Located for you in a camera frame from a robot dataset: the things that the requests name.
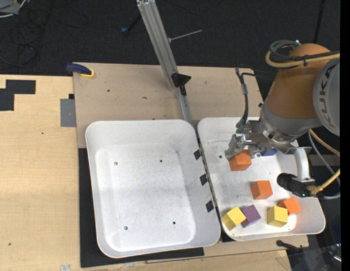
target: orange block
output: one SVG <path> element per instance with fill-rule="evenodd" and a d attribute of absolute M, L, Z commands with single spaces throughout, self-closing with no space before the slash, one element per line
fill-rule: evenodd
<path fill-rule="evenodd" d="M 278 206 L 287 209 L 288 215 L 295 214 L 301 211 L 301 207 L 299 206 L 299 203 L 295 197 L 280 202 Z"/>
<path fill-rule="evenodd" d="M 248 150 L 243 150 L 240 154 L 233 156 L 229 160 L 232 171 L 245 171 L 251 164 L 252 161 Z"/>
<path fill-rule="evenodd" d="M 256 181 L 250 186 L 254 200 L 267 199 L 273 195 L 272 186 L 269 181 Z"/>

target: black floor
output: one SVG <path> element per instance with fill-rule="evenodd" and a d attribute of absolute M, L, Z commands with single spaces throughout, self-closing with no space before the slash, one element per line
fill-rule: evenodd
<path fill-rule="evenodd" d="M 177 65 L 248 65 L 259 73 L 263 98 L 277 71 L 265 62 L 272 42 L 299 40 L 340 50 L 340 0 L 156 3 L 169 38 L 202 30 L 172 41 Z M 68 62 L 159 64 L 142 20 L 129 35 L 122 32 L 139 15 L 136 0 L 29 0 L 18 15 L 5 15 L 0 11 L 3 74 L 71 75 L 65 70 Z M 322 128 L 319 131 L 328 144 L 340 150 L 339 137 Z M 306 138 L 301 143 L 309 145 Z M 322 206 L 327 227 L 310 242 L 320 247 L 340 243 L 340 199 L 322 202 Z"/>

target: wooden table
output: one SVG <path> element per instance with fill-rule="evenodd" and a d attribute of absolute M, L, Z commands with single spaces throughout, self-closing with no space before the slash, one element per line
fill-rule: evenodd
<path fill-rule="evenodd" d="M 14 110 L 0 111 L 0 270 L 59 271 L 61 266 L 66 270 L 66 264 L 71 271 L 118 270 L 132 265 L 131 270 L 284 270 L 283 266 L 289 262 L 285 249 L 276 245 L 276 238 L 219 241 L 205 247 L 205 256 L 200 258 L 81 268 L 78 148 L 86 147 L 83 137 L 86 125 L 101 119 L 102 113 L 108 116 L 110 108 L 113 115 L 108 116 L 109 119 L 149 119 L 151 116 L 169 119 L 180 115 L 176 97 L 164 90 L 161 83 L 156 86 L 153 81 L 150 85 L 156 86 L 155 89 L 147 92 L 151 91 L 147 88 L 148 80 L 163 79 L 160 66 L 84 65 L 95 70 L 97 81 L 84 80 L 77 74 L 74 77 L 0 75 L 0 88 L 6 87 L 6 80 L 36 81 L 35 94 L 15 94 Z M 187 92 L 195 123 L 206 116 L 242 115 L 244 98 L 233 69 L 179 67 L 179 70 L 193 77 L 187 84 Z M 122 86 L 116 84 L 120 77 L 129 76 L 134 80 L 128 79 Z M 147 82 L 145 86 L 135 88 L 134 83 L 141 80 Z M 105 85 L 105 81 L 106 86 L 94 88 L 99 83 Z M 250 116 L 256 116 L 260 92 L 253 77 L 247 77 L 246 83 L 251 97 Z M 144 107 L 152 112 L 144 112 L 137 104 L 138 113 L 129 113 L 126 99 L 107 97 L 99 104 L 94 99 L 104 96 L 104 91 L 128 99 L 136 97 L 138 102 L 149 103 L 150 106 Z M 74 92 L 77 128 L 61 127 L 60 100 Z M 158 92 L 162 93 L 160 97 L 155 95 Z M 151 103 L 162 107 L 155 110 Z M 168 110 L 166 113 L 163 113 L 164 107 Z M 308 246 L 306 235 L 282 239 L 297 247 Z"/>

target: black bracket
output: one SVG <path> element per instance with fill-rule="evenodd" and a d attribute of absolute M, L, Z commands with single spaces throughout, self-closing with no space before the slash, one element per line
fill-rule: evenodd
<path fill-rule="evenodd" d="M 175 87 L 180 88 L 181 94 L 186 95 L 185 84 L 191 79 L 191 76 L 173 73 L 171 78 L 173 79 Z"/>

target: cube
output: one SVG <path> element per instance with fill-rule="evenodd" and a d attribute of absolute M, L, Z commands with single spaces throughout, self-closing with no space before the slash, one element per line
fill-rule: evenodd
<path fill-rule="evenodd" d="M 288 223 L 288 210 L 279 206 L 269 208 L 266 222 L 274 227 L 282 227 Z"/>
<path fill-rule="evenodd" d="M 240 154 L 233 156 L 229 160 L 230 169 L 234 171 L 245 171 L 252 161 L 248 150 L 243 150 Z"/>
<path fill-rule="evenodd" d="M 241 222 L 246 219 L 244 213 L 240 210 L 239 207 L 234 207 L 228 213 L 221 217 L 221 221 L 230 231 L 232 228 L 238 226 Z"/>
<path fill-rule="evenodd" d="M 258 213 L 255 205 L 250 205 L 242 208 L 241 210 L 246 217 L 246 220 L 242 222 L 243 227 L 249 226 L 260 219 L 260 214 Z"/>
<path fill-rule="evenodd" d="M 301 211 L 301 206 L 299 206 L 299 203 L 294 196 L 290 199 L 283 200 L 278 206 L 287 209 L 288 215 L 293 215 Z"/>
<path fill-rule="evenodd" d="M 264 200 L 273 195 L 272 186 L 269 181 L 256 181 L 250 188 L 254 200 Z"/>

